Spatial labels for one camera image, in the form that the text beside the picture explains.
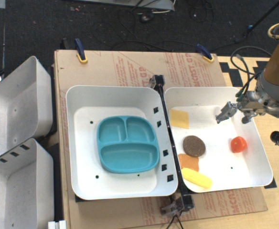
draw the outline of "white tray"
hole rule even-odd
[[[273,179],[254,119],[243,124],[244,115],[237,111],[232,118],[217,124],[216,115],[228,101],[236,103],[237,92],[234,87],[177,87],[164,94],[169,117],[171,109],[186,111],[189,116],[189,129],[171,126],[177,153],[185,153],[182,142],[188,135],[201,138],[206,146],[205,154],[199,157],[199,172],[210,177],[213,185],[207,189],[184,179],[191,191],[259,187]],[[230,141],[236,136],[247,141],[248,148],[241,153],[230,149]]]
[[[73,86],[66,93],[72,187],[85,200],[168,196],[178,186],[172,147],[159,94],[148,87]],[[97,127],[104,118],[135,115],[148,120],[159,144],[152,170],[116,174],[99,159]]]
[[[0,155],[48,134],[52,123],[50,75],[32,56],[0,83]]]
[[[53,159],[29,139],[0,157],[0,229],[45,229],[53,219]]]

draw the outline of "yellow corn toy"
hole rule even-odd
[[[204,187],[204,188],[210,188],[212,186],[212,180],[208,178],[207,176],[189,169],[189,168],[183,168],[182,170],[182,176],[184,179],[193,182],[197,184],[198,186]]]

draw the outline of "black hole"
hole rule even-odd
[[[173,181],[173,175],[167,176],[167,182]]]
[[[6,163],[6,162],[7,162],[7,160],[5,160],[5,159],[1,158],[1,159],[0,159],[0,162]]]
[[[15,153],[15,152],[11,152],[11,155],[13,155],[14,157],[17,157],[19,154]]]
[[[20,147],[21,147],[22,149],[25,149],[25,150],[30,149],[30,148],[28,148],[26,145],[21,145]]]

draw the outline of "black floor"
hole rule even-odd
[[[71,49],[79,38],[86,50],[195,52],[199,43],[222,56],[245,46],[272,53],[278,42],[269,38],[267,31],[279,23],[279,5],[249,36],[244,33],[278,1],[177,0],[175,12],[155,14],[150,22],[141,23],[138,13],[147,10],[140,7],[6,0],[6,8],[0,9],[0,70],[5,77],[32,55],[49,67],[64,37]],[[269,57],[263,50],[242,49],[239,54]]]

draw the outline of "blue divided plate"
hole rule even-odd
[[[102,166],[114,173],[148,171],[160,159],[152,125],[138,116],[103,119],[97,128],[97,146]]]

